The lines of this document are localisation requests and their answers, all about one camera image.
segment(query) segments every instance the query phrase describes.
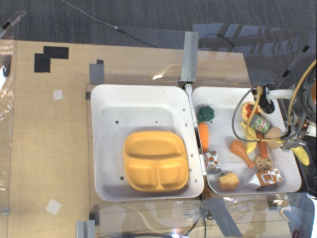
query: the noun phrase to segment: gray carpet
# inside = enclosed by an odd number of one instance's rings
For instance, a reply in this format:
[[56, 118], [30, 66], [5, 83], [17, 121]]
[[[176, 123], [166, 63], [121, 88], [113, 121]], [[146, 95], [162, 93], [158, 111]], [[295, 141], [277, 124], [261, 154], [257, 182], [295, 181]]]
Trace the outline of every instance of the gray carpet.
[[[20, 40], [172, 49], [183, 48], [184, 31], [197, 31], [201, 50], [243, 53], [254, 84], [278, 82], [317, 28], [317, 0], [65, 1], [125, 33], [60, 0], [0, 0], [0, 24], [26, 11]], [[316, 42], [282, 86], [296, 84], [315, 57]], [[316, 140], [309, 145], [315, 153]]]

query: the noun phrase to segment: yellow plate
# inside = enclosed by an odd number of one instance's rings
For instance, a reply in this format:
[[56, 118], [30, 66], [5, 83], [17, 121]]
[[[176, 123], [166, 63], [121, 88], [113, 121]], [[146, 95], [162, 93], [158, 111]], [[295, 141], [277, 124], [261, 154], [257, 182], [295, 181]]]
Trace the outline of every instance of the yellow plate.
[[124, 169], [130, 185], [139, 191], [174, 191], [189, 176], [183, 140], [172, 132], [140, 131], [127, 137], [123, 148]]

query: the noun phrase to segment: white paper square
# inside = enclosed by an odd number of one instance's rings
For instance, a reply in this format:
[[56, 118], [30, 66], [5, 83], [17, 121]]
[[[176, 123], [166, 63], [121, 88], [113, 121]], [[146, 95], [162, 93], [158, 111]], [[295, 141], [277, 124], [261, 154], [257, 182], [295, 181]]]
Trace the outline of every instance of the white paper square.
[[63, 92], [61, 90], [54, 91], [54, 100], [61, 100], [63, 98]]
[[56, 200], [51, 199], [46, 207], [46, 210], [54, 215], [57, 215], [60, 207], [61, 203], [58, 203]]

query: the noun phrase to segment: toy can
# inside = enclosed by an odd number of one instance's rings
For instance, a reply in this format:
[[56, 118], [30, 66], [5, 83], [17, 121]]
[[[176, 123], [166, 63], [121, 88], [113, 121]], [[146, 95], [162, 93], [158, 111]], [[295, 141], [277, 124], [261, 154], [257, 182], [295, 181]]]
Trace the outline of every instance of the toy can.
[[217, 174], [221, 172], [219, 158], [216, 151], [204, 153], [204, 161], [208, 174]]
[[260, 132], [262, 134], [265, 134], [269, 128], [270, 128], [270, 124], [264, 120], [262, 117], [258, 116], [258, 115], [254, 115], [250, 126], [257, 132]]

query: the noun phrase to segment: brown and white carton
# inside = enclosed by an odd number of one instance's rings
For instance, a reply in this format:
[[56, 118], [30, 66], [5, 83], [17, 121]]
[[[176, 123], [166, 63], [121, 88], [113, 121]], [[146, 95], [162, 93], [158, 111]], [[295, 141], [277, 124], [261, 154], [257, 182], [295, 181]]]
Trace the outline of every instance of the brown and white carton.
[[282, 176], [278, 169], [269, 169], [251, 176], [246, 186], [256, 190], [264, 186], [276, 184], [280, 181], [282, 181]]

